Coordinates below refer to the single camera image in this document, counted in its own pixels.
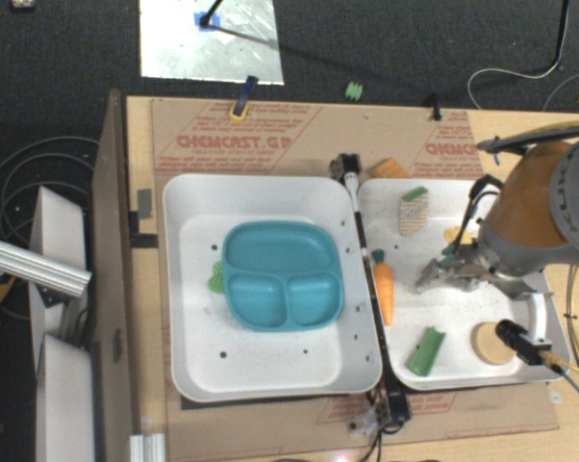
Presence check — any black block with thin wires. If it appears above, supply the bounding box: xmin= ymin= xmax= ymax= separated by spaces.
xmin=365 ymin=386 xmax=412 ymax=433
xmin=329 ymin=152 xmax=364 ymax=179

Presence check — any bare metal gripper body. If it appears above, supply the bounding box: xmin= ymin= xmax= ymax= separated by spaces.
xmin=439 ymin=255 xmax=554 ymax=301

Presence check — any brown cardboard board red print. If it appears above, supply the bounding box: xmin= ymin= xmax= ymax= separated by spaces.
xmin=150 ymin=98 xmax=561 ymax=445

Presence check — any orange square cracker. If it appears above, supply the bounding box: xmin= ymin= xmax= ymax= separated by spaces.
xmin=369 ymin=157 xmax=412 ymax=180

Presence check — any blue divided plate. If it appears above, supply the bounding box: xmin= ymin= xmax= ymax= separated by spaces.
xmin=220 ymin=219 xmax=345 ymax=333

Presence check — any black cylinder on white bracket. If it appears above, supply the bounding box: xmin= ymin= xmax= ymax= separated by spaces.
xmin=494 ymin=292 xmax=555 ymax=367

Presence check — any white plastic tray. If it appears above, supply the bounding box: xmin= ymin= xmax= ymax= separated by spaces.
xmin=162 ymin=172 xmax=385 ymax=403
xmin=357 ymin=176 xmax=572 ymax=391

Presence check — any orange carrot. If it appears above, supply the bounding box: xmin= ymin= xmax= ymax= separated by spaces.
xmin=370 ymin=248 xmax=396 ymax=327

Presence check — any thin black and white rod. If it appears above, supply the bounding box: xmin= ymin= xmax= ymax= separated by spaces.
xmin=345 ymin=172 xmax=392 ymax=394

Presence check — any yellow toy piece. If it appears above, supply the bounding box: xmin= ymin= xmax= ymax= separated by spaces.
xmin=443 ymin=225 xmax=479 ymax=246

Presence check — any round tan biscuit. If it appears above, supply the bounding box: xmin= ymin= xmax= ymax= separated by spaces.
xmin=470 ymin=321 xmax=516 ymax=367

